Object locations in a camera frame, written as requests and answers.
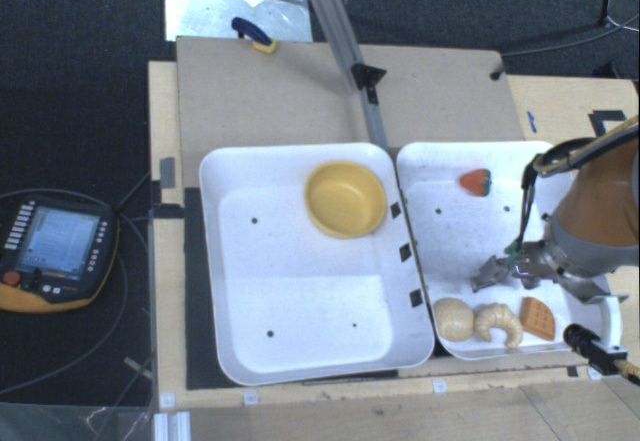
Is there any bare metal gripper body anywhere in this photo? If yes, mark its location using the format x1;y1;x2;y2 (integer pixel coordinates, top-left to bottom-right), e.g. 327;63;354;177
509;238;614;303

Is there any beige croissant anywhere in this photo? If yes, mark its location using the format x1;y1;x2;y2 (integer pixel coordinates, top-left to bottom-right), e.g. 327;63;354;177
473;302;525;350

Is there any white plastic tray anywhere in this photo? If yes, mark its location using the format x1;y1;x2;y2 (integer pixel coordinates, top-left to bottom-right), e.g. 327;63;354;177
198;142;437;388
394;140;624;362

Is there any beige bread roll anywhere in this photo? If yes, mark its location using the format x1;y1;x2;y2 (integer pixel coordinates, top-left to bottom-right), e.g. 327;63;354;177
431;296;476;344

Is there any brown waffle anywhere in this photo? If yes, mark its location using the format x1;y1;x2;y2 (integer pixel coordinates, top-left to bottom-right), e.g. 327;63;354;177
518;296;558;343

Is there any red strawberry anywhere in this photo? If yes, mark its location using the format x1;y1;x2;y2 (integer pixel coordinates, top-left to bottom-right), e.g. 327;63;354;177
458;167;493;198

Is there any yellow bowl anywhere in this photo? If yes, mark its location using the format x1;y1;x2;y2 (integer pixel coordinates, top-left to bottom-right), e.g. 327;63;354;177
303;159;389;240

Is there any brown cardboard board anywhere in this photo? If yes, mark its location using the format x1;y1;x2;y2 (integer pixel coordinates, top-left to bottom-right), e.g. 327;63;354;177
174;35;570;379

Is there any black cylinder on white bracket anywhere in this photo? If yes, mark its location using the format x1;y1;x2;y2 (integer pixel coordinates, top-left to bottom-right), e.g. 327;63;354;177
563;295;630;377

